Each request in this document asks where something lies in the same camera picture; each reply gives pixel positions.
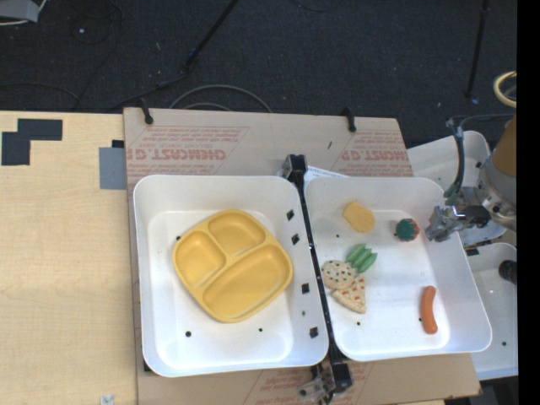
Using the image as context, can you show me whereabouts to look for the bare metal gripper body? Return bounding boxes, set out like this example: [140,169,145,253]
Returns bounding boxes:
[456,186,517,232]

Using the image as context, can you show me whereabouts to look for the green and orange toy pumpkin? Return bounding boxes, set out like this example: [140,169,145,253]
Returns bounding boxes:
[395,218,421,243]

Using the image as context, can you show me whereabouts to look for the white plastic tray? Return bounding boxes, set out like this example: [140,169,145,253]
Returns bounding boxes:
[132,174,331,379]
[303,176,494,363]

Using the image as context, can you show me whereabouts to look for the orange sausage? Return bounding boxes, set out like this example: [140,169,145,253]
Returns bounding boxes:
[419,285,440,336]

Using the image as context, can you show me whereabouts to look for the yellow ridged crisp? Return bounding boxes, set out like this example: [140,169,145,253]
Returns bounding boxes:
[342,201,376,235]

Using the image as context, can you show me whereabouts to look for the green pea pods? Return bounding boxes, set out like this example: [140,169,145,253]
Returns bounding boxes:
[344,243,379,274]

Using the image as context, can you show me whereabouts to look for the beige pizza slice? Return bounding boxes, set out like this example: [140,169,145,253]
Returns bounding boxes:
[332,273,368,315]

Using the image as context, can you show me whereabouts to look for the beige dotted biscuit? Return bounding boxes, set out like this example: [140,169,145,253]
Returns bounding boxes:
[321,259,358,292]

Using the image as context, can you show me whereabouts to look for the thin black and white rod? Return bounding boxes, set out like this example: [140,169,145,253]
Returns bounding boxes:
[294,170,341,371]

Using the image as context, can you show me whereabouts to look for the white printed paper sheet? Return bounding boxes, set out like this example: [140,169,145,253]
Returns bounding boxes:
[303,165,352,181]

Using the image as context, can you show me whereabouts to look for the brown cardboard board red print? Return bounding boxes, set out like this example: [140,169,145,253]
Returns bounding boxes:
[121,106,483,405]

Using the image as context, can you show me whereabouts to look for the yellow divided plate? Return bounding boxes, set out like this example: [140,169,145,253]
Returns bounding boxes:
[171,208,294,324]

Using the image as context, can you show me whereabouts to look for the black cylinder on white bracket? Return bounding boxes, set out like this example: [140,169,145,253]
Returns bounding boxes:
[462,224,517,286]

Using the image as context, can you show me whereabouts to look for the black block with thin wires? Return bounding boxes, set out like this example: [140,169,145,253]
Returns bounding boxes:
[327,362,353,394]
[281,154,308,181]

